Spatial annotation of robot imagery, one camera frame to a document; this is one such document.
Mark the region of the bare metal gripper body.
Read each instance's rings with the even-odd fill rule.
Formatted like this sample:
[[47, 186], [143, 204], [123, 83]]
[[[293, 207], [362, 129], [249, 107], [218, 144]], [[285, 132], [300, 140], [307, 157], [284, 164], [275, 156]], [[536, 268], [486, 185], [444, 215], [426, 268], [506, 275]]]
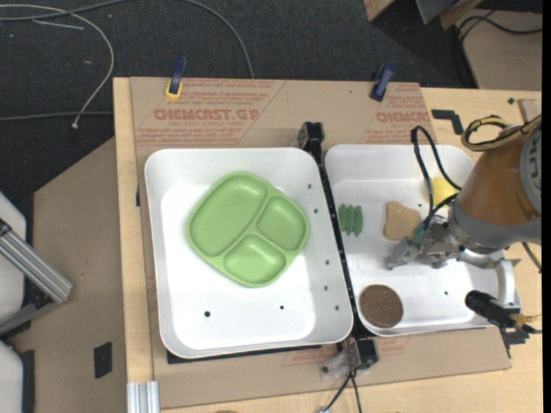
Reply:
[[427, 225], [421, 224], [414, 234], [413, 242], [419, 247], [419, 256], [414, 262], [430, 265], [425, 255], [442, 252], [450, 255], [446, 265], [451, 262], [465, 262], [478, 268], [495, 268], [505, 257], [502, 250], [490, 251], [470, 241], [454, 220], [441, 216], [436, 216]]

